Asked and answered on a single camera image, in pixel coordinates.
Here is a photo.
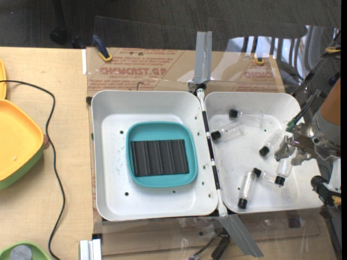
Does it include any black office chair base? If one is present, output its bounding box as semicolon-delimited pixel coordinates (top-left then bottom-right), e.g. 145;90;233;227
43;0;120;45

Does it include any green plate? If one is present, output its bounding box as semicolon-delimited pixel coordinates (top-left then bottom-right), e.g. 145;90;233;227
0;144;45;191
0;241;53;260

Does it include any black ribbed insert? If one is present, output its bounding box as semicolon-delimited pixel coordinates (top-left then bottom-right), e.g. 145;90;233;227
130;139;190;178

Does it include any brown cardboard board red print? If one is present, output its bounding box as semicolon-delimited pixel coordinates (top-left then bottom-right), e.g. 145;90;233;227
86;47;321;256

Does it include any yellow plate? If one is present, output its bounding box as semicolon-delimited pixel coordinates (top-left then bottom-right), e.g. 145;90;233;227
0;99;44;183

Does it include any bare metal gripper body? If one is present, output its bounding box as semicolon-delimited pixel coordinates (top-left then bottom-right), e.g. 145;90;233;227
290;122;317;157

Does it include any clear plastic bottle black cap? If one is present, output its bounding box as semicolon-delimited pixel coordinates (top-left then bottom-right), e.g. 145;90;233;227
274;157;294;187
252;167;283;192
210;121;246;141
259;128;285;157
228;108;267;128
237;171;258;210

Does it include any white plastic tray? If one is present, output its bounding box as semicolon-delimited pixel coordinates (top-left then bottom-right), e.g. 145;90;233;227
91;90;219;222
203;92;325;215

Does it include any teal plate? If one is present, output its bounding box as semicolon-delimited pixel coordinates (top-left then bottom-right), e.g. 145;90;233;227
126;121;199;189

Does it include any grey can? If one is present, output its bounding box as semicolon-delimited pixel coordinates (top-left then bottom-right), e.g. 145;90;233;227
10;244;34;260

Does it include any thin black and white rod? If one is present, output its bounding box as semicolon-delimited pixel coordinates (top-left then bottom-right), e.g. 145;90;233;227
195;88;228;218

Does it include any black cylinder on white bracket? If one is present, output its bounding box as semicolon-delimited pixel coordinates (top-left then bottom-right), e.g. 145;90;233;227
311;157;342;207

